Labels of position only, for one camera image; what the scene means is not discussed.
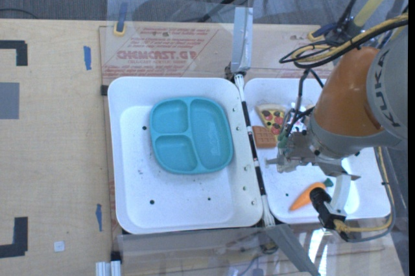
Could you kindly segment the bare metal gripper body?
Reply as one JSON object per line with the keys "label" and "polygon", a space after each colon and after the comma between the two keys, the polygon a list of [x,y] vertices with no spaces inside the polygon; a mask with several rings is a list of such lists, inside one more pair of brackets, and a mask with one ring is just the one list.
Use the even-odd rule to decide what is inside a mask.
{"label": "bare metal gripper body", "polygon": [[278,137],[277,159],[281,165],[292,165],[294,170],[298,166],[305,166],[309,163],[318,166],[322,172],[331,177],[346,174],[352,181],[360,178],[358,175],[348,174],[342,166],[345,155],[337,155],[328,150],[324,145],[307,132],[293,132],[286,136],[281,134]]}

